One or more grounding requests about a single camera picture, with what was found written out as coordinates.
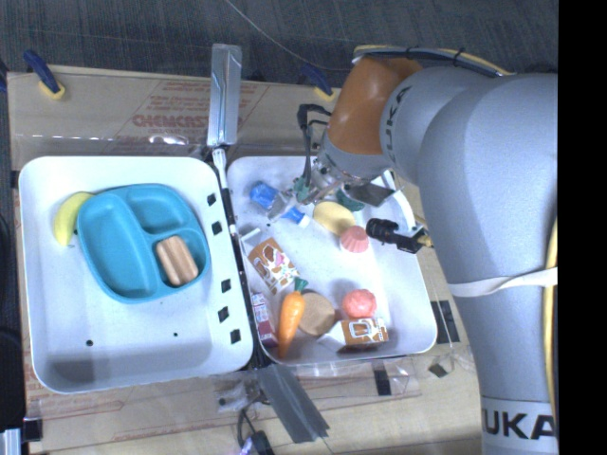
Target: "white tray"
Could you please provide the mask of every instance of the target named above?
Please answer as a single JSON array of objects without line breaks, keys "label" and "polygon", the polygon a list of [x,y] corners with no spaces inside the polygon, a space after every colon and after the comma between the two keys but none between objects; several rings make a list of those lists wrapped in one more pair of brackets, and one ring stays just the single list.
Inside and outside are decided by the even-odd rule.
[{"label": "white tray", "polygon": [[[250,156],[235,160],[228,168],[228,183],[238,232],[244,235],[259,228],[262,234],[273,236],[302,278],[309,281],[308,288],[324,294],[336,307],[351,289],[367,288],[374,292],[377,316],[386,321],[390,341],[374,351],[336,354],[320,345],[315,337],[299,333],[285,359],[277,359],[274,349],[267,349],[267,354],[276,362],[305,365],[410,355],[430,349],[436,341],[436,321],[414,254],[400,251],[394,245],[383,246],[377,240],[371,240],[371,250],[362,256],[344,253],[339,248],[338,237],[315,221],[306,229],[287,219],[269,226],[265,211],[248,197],[258,180],[282,190],[292,186],[293,179],[303,171],[304,158],[301,156]],[[312,205],[301,209],[312,216]],[[356,212],[355,217],[357,224],[365,227],[372,217],[402,223],[401,214],[396,200],[391,199],[381,208],[367,206]],[[251,291],[267,292],[247,260],[245,265]],[[282,296],[273,297],[268,293],[268,297],[272,311],[277,313]]]},{"label": "white tray", "polygon": [[[209,242],[211,267],[178,293],[127,304],[101,290],[77,236],[71,246],[55,241],[52,219],[73,192],[137,183],[164,184],[183,196]],[[21,171],[19,193],[32,362],[47,388],[95,391],[228,373],[247,364],[248,312],[219,186],[207,164],[185,157],[41,157]],[[218,234],[214,223],[221,226]]]}]

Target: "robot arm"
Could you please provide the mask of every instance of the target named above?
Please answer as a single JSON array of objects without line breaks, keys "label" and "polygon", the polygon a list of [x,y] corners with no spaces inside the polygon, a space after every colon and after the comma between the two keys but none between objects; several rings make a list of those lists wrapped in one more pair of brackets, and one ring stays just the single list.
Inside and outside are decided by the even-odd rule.
[{"label": "robot arm", "polygon": [[542,273],[557,217],[557,87],[555,74],[489,77],[362,57],[304,199],[341,189],[373,205],[366,188],[387,169],[419,188],[474,354],[491,455],[558,453],[543,345],[544,288],[556,270]]}]

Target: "blue divided plate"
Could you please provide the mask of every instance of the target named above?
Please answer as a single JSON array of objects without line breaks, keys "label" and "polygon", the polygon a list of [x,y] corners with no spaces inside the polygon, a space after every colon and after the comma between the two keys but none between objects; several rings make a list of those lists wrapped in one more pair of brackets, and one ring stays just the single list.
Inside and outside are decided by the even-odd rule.
[{"label": "blue divided plate", "polygon": [[[209,269],[207,239],[192,209],[173,189],[137,184],[101,192],[78,213],[84,257],[101,288],[127,303],[155,300],[199,281]],[[156,256],[156,244],[180,236],[198,267],[198,276],[179,286],[169,283]]]}]

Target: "dark gray floor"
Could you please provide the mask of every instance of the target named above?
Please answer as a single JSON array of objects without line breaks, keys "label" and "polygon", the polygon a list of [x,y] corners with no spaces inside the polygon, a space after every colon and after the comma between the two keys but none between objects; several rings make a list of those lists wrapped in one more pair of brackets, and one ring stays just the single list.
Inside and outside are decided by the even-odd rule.
[{"label": "dark gray floor", "polygon": [[[464,48],[514,72],[558,67],[559,0],[230,1],[258,28],[225,0],[0,0],[0,58],[25,71],[32,48],[53,64],[209,76],[212,44],[223,43],[242,47],[244,78],[294,83],[306,60],[333,86],[363,44]],[[9,173],[2,99],[0,211],[12,234]],[[0,431],[23,415],[21,360],[7,335],[19,329],[14,251],[2,255]]]}]

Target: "black hole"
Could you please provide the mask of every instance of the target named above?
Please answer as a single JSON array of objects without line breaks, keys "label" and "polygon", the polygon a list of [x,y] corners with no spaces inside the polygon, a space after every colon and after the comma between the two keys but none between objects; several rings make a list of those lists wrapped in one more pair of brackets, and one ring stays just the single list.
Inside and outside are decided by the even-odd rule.
[{"label": "black hole", "polygon": [[230,332],[230,340],[232,344],[235,344],[236,342],[238,342],[240,340],[240,330],[236,329],[236,330],[232,330]]},{"label": "black hole", "polygon": [[228,307],[222,308],[219,312],[217,312],[217,316],[219,317],[219,323],[223,322],[230,316],[230,312],[228,311]]}]

